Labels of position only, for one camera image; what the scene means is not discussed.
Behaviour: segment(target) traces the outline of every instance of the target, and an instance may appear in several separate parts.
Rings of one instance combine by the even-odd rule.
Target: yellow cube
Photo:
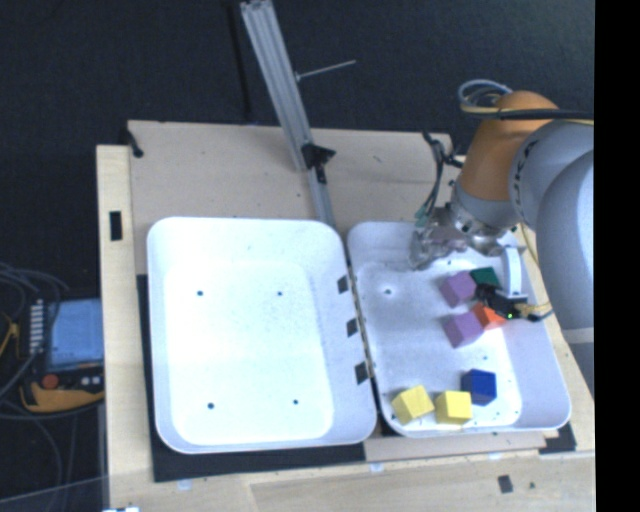
[[[420,384],[399,393],[391,401],[391,406],[403,425],[435,409],[431,398]]]
[[[462,425],[472,417],[471,393],[468,391],[445,391],[436,398],[438,423]]]

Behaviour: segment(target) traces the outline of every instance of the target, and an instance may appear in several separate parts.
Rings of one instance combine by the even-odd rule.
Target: metal rod
[[[336,69],[341,69],[347,66],[352,66],[355,64],[355,60],[348,60],[346,62],[341,62],[340,64],[334,64],[333,66],[327,66],[326,68],[314,69],[313,71],[307,71],[306,73],[296,73],[296,81],[299,83],[303,78],[307,78],[310,76],[320,75],[321,73],[326,73],[328,71],[335,71]]]
[[[318,219],[335,226],[326,183],[319,182],[316,174],[309,172],[302,154],[302,147],[313,144],[313,137],[273,4],[270,0],[251,0],[241,3],[240,7],[295,167],[309,174]]]

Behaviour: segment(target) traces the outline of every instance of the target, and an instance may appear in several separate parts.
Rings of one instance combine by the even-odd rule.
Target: blue cube
[[[476,368],[462,376],[460,388],[471,393],[471,403],[474,405],[487,405],[498,396],[496,374]]]

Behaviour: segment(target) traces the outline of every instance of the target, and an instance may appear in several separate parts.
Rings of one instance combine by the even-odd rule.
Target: orange cube
[[[471,308],[471,311],[476,315],[485,331],[500,327],[507,321],[506,318],[500,316],[493,309],[485,306],[482,302],[476,302],[473,308]]]

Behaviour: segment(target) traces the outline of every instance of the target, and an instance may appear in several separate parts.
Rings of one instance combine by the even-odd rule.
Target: white tray
[[[377,412],[338,234],[170,217],[147,238],[155,416],[182,453],[352,444]]]
[[[468,249],[414,271],[408,258],[413,230],[407,222],[365,222],[354,226],[347,243],[387,423],[408,437],[564,425],[571,412],[569,394],[542,322],[512,320],[458,348],[451,346],[443,330],[446,319],[470,307],[450,308],[439,290],[443,280],[482,267],[493,267],[498,278],[504,278],[502,258]],[[500,243],[515,247],[517,240],[509,233]],[[522,274],[523,292],[536,303],[524,267]],[[406,425],[395,418],[391,400],[400,391],[422,384],[435,400],[443,391],[459,390],[461,375],[473,368],[496,374],[498,396],[487,405],[473,405],[473,418],[463,426],[439,424],[435,414]]]

